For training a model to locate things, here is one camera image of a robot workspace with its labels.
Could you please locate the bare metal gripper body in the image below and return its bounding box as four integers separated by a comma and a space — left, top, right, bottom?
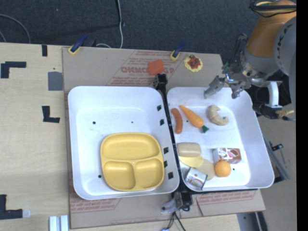
225, 62, 267, 87

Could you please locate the beige croissant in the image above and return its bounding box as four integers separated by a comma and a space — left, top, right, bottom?
207, 105, 229, 126

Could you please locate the yellow toy pizza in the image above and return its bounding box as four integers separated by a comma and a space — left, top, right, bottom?
183, 54, 204, 73

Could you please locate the orange carrot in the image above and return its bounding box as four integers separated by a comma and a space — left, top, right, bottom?
179, 104, 209, 134

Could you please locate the white plastic tray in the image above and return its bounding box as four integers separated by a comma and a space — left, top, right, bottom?
166, 86, 275, 192
67, 85, 180, 201

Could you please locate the orange sausage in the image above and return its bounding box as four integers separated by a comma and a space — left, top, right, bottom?
171, 108, 183, 135

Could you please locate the orange flat toy piece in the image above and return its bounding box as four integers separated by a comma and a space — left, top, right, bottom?
147, 59, 165, 76

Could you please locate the beige bread loaf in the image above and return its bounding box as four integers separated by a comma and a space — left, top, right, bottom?
177, 142, 202, 158

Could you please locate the brown and white carton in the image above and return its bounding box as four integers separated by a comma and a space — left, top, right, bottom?
212, 147, 242, 165

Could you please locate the yellow flat slice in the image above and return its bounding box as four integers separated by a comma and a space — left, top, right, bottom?
178, 155, 205, 168

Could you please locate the orange ball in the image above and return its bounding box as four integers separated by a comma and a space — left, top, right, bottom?
214, 160, 232, 178

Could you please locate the brown cardboard board, red print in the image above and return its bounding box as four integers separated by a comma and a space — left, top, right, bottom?
62, 46, 267, 230

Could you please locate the small silver can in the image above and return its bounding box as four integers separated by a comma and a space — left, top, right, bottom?
184, 167, 208, 191

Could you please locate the yellow divided plate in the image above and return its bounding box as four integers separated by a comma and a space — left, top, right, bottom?
100, 132, 166, 192

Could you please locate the black cylinder on white bracket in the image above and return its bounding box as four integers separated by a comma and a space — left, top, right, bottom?
252, 80, 283, 119

